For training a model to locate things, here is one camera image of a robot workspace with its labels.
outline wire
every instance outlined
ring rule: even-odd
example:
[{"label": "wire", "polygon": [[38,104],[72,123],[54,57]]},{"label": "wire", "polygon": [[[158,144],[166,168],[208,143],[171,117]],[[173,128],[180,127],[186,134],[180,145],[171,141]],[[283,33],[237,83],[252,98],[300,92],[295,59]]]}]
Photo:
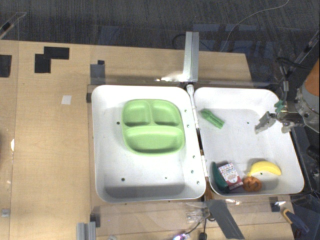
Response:
[{"label": "wire", "polygon": [[185,233],[186,235],[190,234],[191,232],[193,232],[194,230],[197,229],[197,227],[199,227],[199,225],[202,223],[203,220],[207,220],[207,218],[209,218],[209,216],[207,217],[203,217],[196,225],[193,229],[191,229],[190,231],[188,231],[187,233]]},{"label": "wire", "polygon": [[236,28],[238,25],[240,25],[242,22],[244,22],[245,20],[247,20],[247,19],[249,19],[250,17],[252,17],[252,16],[254,16],[254,15],[257,15],[257,14],[259,14],[259,13],[263,13],[263,12],[266,12],[266,11],[276,10],[276,9],[280,9],[280,8],[282,8],[282,7],[285,7],[285,6],[289,3],[289,1],[290,1],[290,0],[287,0],[283,5],[280,5],[280,6],[277,6],[277,7],[259,10],[259,11],[255,12],[255,13],[253,13],[253,14],[245,17],[245,18],[243,18],[242,20],[240,20],[240,21],[239,21],[237,24],[235,24],[235,25],[233,26],[233,28],[230,30],[230,32],[229,32],[229,34],[228,34],[228,36],[227,36],[227,38],[226,38],[226,40],[225,40],[225,43],[224,43],[222,49],[220,50],[220,52],[222,52],[222,51],[226,48],[227,42],[228,42],[228,40],[229,40],[232,32],[233,32],[233,31],[235,30],[235,28]]},{"label": "wire", "polygon": [[304,70],[311,70],[310,67],[304,66],[304,65],[300,65],[298,63],[293,62],[292,60],[285,58],[285,57],[278,57],[275,59],[277,62],[292,66],[292,67],[296,67],[296,68],[300,68],[300,69],[304,69]]},{"label": "wire", "polygon": [[187,232],[187,233],[185,233],[185,234],[188,235],[188,234],[190,234],[191,232],[193,232],[194,230],[196,230],[197,227],[199,227],[199,225],[201,224],[201,222],[202,222],[202,220],[199,221],[199,222],[197,223],[197,225],[196,225],[193,229],[191,229],[189,232]]},{"label": "wire", "polygon": [[204,220],[203,233],[206,233],[207,219]]},{"label": "wire", "polygon": [[200,40],[199,42],[200,42],[200,44],[202,44],[205,48],[207,48],[210,52],[212,52],[212,49],[211,49],[209,46],[207,46],[204,42],[202,42],[201,40]]},{"label": "wire", "polygon": [[176,39],[179,38],[179,37],[185,37],[185,36],[186,36],[186,34],[177,34],[177,35],[172,39],[171,42],[172,42],[172,46],[173,46],[174,49],[176,49],[176,50],[178,49],[177,46],[176,46]]}]

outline green divided plate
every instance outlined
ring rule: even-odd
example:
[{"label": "green divided plate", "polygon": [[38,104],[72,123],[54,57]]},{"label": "green divided plate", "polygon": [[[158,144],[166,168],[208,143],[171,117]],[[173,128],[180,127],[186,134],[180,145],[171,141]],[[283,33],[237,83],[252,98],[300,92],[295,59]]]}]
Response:
[{"label": "green divided plate", "polygon": [[135,154],[164,155],[185,145],[185,131],[178,108],[162,99],[134,99],[122,110],[122,135]]}]

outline black tape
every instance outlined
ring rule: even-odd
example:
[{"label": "black tape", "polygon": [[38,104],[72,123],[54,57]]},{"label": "black tape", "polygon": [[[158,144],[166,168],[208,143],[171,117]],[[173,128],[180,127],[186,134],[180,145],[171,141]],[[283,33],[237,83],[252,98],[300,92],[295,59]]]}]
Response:
[{"label": "black tape", "polygon": [[95,227],[100,228],[100,215],[99,214],[90,214],[90,222],[95,222]]},{"label": "black tape", "polygon": [[7,31],[10,27],[11,27],[10,22],[6,22],[6,23],[2,26],[2,29],[3,29],[3,31]]},{"label": "black tape", "polygon": [[58,59],[58,60],[69,60],[69,48],[65,47],[44,47],[44,58],[47,60]]},{"label": "black tape", "polygon": [[8,78],[11,72],[11,55],[0,55],[0,78]]},{"label": "black tape", "polygon": [[34,59],[34,73],[51,73],[51,60],[43,54],[36,54]]},{"label": "black tape", "polygon": [[92,93],[87,92],[87,94],[86,94],[86,103],[91,103],[91,95],[92,95]]}]

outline fake fruit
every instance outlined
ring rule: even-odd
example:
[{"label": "fake fruit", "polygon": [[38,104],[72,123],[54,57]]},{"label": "fake fruit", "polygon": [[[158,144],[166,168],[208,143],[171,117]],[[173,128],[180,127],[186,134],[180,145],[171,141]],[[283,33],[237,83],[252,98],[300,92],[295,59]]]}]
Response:
[{"label": "fake fruit", "polygon": [[261,171],[267,171],[269,173],[275,174],[275,175],[281,175],[280,168],[275,165],[272,162],[269,161],[259,161],[255,162],[250,169],[250,172],[247,174],[248,176],[251,176],[252,174],[261,172]]}]

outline toy banana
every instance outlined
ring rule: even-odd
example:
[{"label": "toy banana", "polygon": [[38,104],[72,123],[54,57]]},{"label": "toy banana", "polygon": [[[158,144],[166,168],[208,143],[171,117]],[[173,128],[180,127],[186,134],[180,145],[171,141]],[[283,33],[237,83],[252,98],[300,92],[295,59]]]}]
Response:
[{"label": "toy banana", "polygon": [[261,171],[267,171],[269,173],[273,173],[275,175],[281,175],[281,170],[280,168],[275,165],[272,162],[269,161],[260,161],[260,162],[255,162],[250,169],[250,172],[247,174],[248,176],[251,176],[254,173],[258,173]]}]

